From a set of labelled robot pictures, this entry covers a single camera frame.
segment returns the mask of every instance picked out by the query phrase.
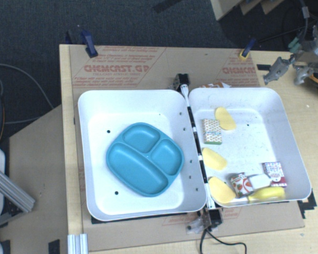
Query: blue plate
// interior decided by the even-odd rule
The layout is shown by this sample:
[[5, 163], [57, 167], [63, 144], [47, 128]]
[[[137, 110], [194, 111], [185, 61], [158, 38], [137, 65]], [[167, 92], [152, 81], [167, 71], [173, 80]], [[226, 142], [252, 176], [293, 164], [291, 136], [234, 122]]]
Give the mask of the blue plate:
[[166, 134], [147, 123], [127, 127], [107, 150], [109, 169], [138, 194], [154, 197], [176, 179], [184, 155]]

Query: yellow banana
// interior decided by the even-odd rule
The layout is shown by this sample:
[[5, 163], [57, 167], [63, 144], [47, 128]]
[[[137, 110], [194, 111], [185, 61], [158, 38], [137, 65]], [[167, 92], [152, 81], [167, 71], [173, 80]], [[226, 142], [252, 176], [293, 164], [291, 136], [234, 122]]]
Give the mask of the yellow banana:
[[254, 199], [268, 199], [268, 198], [279, 198], [285, 195], [285, 190], [281, 186], [274, 186], [274, 187], [266, 187], [257, 190], [253, 195], [248, 196], [249, 201]]

